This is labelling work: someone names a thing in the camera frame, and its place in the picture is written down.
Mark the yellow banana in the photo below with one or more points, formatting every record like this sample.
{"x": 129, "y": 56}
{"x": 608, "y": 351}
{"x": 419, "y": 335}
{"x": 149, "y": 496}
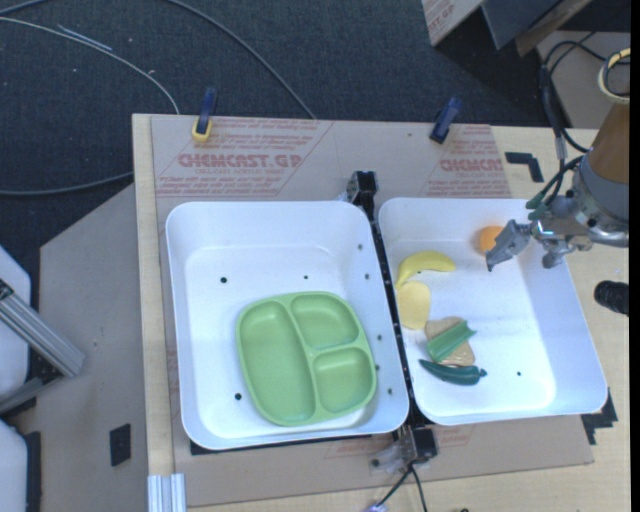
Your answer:
{"x": 425, "y": 262}

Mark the thin black rod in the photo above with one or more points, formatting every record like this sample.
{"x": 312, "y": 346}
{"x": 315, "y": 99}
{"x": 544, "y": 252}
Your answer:
{"x": 387, "y": 285}

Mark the black cylinder on white bracket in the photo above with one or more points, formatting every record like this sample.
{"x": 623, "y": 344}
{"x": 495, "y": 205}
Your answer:
{"x": 612, "y": 296}

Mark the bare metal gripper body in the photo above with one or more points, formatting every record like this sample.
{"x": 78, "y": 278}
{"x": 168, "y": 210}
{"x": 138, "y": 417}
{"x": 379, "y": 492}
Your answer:
{"x": 562, "y": 222}

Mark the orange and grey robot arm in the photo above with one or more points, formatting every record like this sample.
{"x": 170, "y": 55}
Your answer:
{"x": 610, "y": 150}

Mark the light green celery stick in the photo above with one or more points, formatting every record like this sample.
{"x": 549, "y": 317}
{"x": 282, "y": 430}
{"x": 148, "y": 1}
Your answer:
{"x": 450, "y": 340}

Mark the orange ball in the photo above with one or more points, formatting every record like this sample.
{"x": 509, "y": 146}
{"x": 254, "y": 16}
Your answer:
{"x": 487, "y": 237}

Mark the yellow oval crisp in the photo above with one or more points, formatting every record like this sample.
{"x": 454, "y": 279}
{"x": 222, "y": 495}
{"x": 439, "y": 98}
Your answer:
{"x": 415, "y": 305}

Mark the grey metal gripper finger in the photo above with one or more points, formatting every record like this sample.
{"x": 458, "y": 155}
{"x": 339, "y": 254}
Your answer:
{"x": 554, "y": 255}
{"x": 507, "y": 242}

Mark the tan bread slice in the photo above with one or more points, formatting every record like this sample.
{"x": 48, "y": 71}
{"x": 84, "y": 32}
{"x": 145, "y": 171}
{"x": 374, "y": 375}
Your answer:
{"x": 462, "y": 354}

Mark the dark green pepper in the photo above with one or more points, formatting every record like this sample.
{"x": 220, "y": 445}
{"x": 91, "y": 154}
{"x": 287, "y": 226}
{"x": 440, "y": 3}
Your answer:
{"x": 452, "y": 374}

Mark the brown cardboard board red print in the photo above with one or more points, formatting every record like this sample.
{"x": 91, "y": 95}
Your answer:
{"x": 310, "y": 160}

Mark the white plastic tray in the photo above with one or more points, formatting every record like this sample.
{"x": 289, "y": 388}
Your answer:
{"x": 515, "y": 340}
{"x": 210, "y": 320}

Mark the green divided plate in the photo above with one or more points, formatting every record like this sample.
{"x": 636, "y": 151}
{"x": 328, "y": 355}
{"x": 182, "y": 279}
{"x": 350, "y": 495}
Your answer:
{"x": 272, "y": 355}

